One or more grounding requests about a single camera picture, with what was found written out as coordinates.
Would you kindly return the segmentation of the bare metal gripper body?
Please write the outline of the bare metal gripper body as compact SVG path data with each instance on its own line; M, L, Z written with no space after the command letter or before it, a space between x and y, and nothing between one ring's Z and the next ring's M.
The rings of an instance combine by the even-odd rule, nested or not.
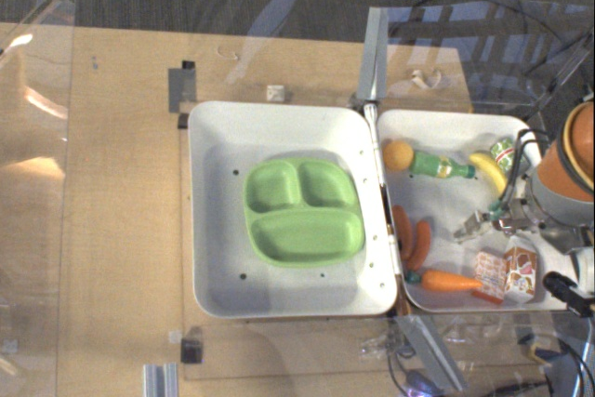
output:
M562 254L584 247L584 203L571 199L541 202L536 197L513 199L508 209L491 221L496 230L515 234L538 233Z

